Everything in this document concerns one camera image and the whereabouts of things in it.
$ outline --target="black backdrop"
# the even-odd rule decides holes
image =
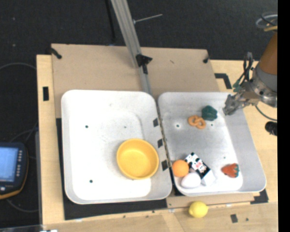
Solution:
[[[256,28],[264,12],[277,12],[278,0],[128,0],[133,19],[163,16],[135,25],[141,46],[207,49],[211,59],[258,60],[271,38]],[[112,41],[105,0],[0,0],[0,66],[23,62],[35,66],[37,54],[51,43],[115,44],[123,39],[114,13]],[[0,70],[0,141],[30,130],[37,121],[36,73],[16,64]],[[25,141],[28,134],[18,138]],[[11,198],[18,207],[37,208],[35,142],[27,143],[28,181]],[[20,212],[0,201],[0,227],[38,224],[36,212]]]

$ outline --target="yellow bowl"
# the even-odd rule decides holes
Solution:
[[[142,139],[124,141],[118,148],[116,159],[121,172],[136,180],[150,178],[159,166],[157,151]]]

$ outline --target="white egg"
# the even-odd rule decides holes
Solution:
[[[196,188],[201,184],[201,178],[196,172],[188,173],[183,177],[180,185],[183,188]]]

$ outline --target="metal pole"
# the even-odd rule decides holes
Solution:
[[[136,35],[133,19],[131,17],[127,0],[111,0],[111,2],[119,23],[121,33],[125,40],[125,44],[132,58],[132,62],[134,66],[139,69],[143,91],[151,95],[152,92],[148,80],[148,75],[144,73],[143,68],[139,67],[139,64],[136,59],[136,56],[141,55],[142,52],[138,37]]]

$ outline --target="handheld device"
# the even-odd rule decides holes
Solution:
[[[0,199],[17,195],[23,189],[28,162],[22,143],[0,143]]]

